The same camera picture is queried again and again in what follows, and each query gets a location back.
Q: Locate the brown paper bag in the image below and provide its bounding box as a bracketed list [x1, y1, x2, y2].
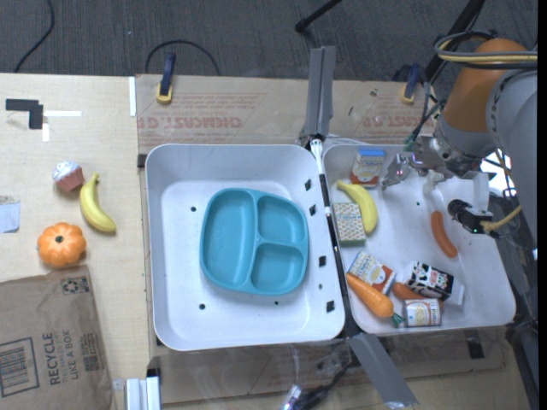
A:
[0, 264, 115, 410]

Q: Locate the white plastic tray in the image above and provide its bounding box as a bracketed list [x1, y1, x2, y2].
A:
[144, 143, 347, 353]
[321, 143, 518, 337]

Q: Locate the pink cupcake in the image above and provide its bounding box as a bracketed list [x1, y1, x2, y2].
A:
[51, 160, 85, 194]

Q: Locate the orange and white carton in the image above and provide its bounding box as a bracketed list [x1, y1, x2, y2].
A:
[346, 251, 397, 296]

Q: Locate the orange carrot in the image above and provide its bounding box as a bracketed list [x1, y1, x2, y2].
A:
[345, 272, 405, 329]

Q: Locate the black block with thin wires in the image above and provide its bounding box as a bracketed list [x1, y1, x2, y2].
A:
[298, 132, 327, 149]

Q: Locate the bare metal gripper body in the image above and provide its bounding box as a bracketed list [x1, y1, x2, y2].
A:
[409, 136, 483, 179]

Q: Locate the green and yellow carton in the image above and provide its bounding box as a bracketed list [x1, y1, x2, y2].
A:
[331, 202, 368, 248]

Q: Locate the orange carton with blue top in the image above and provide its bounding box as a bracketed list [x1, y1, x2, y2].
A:
[350, 148, 387, 189]

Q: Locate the orange pumpkin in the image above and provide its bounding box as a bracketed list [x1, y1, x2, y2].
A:
[36, 221, 88, 269]

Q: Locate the black and white cow-print carton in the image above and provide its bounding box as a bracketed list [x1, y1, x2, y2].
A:
[403, 260, 466, 308]

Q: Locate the brown cardboard board red print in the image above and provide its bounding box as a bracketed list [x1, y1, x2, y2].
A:
[135, 73, 506, 405]

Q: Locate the orange sausage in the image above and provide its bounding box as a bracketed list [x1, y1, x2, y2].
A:
[391, 281, 445, 309]
[430, 209, 459, 260]

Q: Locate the blue divided plate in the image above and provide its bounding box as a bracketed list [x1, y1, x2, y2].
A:
[198, 187, 310, 296]

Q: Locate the yellow banana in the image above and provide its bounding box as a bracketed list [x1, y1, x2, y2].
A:
[335, 179, 379, 236]
[79, 173, 118, 235]

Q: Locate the black cylinder on white bracket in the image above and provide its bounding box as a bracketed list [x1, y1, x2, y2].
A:
[446, 172, 494, 235]

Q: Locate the small white and orange can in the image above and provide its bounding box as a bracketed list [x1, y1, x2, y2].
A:
[402, 298, 443, 328]

